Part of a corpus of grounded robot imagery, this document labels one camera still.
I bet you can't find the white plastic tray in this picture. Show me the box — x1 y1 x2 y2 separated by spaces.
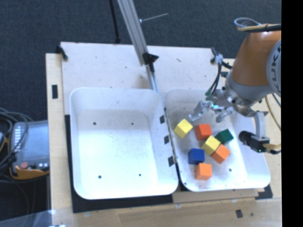
163 88 271 192
69 87 179 200

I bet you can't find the orange cube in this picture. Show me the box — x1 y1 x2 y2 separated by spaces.
195 162 213 181
210 144 231 164
195 123 213 141

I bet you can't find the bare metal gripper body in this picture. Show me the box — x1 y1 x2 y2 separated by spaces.
209 88 261 116

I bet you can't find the pale flat board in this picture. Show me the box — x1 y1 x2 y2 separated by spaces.
60 41 260 204

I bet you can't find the green cube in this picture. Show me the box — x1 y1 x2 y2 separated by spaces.
214 129 234 144

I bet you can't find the yellow cube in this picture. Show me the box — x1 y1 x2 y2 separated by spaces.
174 119 194 139
201 135 222 156

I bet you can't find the black cylinder on white bracket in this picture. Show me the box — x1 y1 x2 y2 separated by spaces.
238 111 271 153

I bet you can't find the blue cube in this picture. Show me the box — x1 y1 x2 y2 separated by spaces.
188 148 205 165

